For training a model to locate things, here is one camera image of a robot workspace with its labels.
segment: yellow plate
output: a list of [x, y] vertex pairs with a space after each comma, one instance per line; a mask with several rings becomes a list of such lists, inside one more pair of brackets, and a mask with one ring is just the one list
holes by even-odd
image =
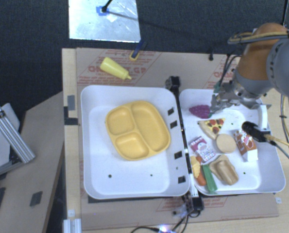
[[170, 133], [162, 116], [146, 101], [127, 103], [111, 110], [105, 124], [117, 152], [130, 161], [158, 154], [170, 144]]

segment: toy pizza slice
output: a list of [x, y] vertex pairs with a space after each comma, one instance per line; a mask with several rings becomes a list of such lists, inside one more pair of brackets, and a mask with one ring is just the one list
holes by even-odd
[[208, 137], [215, 140], [224, 122], [225, 118], [219, 118], [219, 119], [199, 121], [198, 124]]

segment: round beige toy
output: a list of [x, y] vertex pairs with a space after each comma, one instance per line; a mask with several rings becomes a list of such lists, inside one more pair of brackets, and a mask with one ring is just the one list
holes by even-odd
[[232, 153], [236, 149], [236, 142], [229, 134], [219, 134], [216, 142], [218, 149], [223, 153]]

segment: yellow bottle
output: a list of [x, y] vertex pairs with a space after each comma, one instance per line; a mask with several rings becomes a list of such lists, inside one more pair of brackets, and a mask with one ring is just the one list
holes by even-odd
[[125, 68], [108, 57], [104, 58], [100, 69], [122, 80], [131, 79], [129, 72]]

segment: metal plate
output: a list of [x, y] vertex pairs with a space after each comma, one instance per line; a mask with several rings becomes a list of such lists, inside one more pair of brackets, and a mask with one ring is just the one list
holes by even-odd
[[136, 0], [69, 0], [71, 39], [139, 42], [141, 39]]

